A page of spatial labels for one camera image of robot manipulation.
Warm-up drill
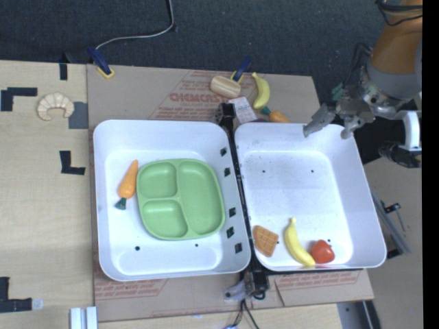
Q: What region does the orange carrot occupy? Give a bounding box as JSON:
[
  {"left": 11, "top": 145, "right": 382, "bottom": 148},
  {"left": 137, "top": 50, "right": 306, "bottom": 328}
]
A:
[
  {"left": 115, "top": 159, "right": 139, "bottom": 211},
  {"left": 261, "top": 106, "right": 291, "bottom": 124}
]

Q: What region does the white and pink packet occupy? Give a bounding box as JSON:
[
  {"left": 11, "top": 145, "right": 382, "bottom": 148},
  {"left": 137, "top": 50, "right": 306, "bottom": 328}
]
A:
[{"left": 227, "top": 95, "right": 258, "bottom": 123}]

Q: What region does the beige bread bun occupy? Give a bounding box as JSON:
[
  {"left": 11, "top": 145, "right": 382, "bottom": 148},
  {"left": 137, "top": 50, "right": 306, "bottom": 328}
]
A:
[{"left": 209, "top": 75, "right": 242, "bottom": 99}]

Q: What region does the beige croissant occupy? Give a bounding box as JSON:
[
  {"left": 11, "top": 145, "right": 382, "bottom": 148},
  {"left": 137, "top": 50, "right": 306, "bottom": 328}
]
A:
[{"left": 36, "top": 91, "right": 75, "bottom": 122}]

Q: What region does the black cylinder on white bracket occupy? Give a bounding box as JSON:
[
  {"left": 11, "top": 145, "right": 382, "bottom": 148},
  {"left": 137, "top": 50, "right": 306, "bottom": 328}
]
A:
[{"left": 378, "top": 110, "right": 423, "bottom": 169}]

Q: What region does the brown cardboard board red print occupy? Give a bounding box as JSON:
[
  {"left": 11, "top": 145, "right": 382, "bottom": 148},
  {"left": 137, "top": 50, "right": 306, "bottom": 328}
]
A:
[{"left": 85, "top": 63, "right": 375, "bottom": 323}]

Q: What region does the orange waffle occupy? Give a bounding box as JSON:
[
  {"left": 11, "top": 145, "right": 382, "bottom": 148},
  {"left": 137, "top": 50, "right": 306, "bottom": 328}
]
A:
[{"left": 252, "top": 225, "right": 280, "bottom": 258}]

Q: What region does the yellow banana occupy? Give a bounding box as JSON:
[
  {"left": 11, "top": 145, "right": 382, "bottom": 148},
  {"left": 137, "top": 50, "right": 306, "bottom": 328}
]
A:
[
  {"left": 283, "top": 217, "right": 317, "bottom": 267},
  {"left": 251, "top": 71, "right": 272, "bottom": 110}
]

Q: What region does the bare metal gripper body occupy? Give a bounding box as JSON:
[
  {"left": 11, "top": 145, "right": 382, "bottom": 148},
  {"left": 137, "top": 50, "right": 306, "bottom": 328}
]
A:
[{"left": 334, "top": 86, "right": 401, "bottom": 124}]

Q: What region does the green divided plate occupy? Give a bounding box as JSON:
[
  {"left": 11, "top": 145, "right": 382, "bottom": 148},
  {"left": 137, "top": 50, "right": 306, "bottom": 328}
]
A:
[{"left": 135, "top": 158, "right": 227, "bottom": 241}]

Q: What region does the white plastic tray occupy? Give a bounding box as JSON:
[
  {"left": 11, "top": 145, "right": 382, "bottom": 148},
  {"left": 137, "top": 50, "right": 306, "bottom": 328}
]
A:
[
  {"left": 92, "top": 119, "right": 252, "bottom": 282},
  {"left": 234, "top": 121, "right": 388, "bottom": 273}
]

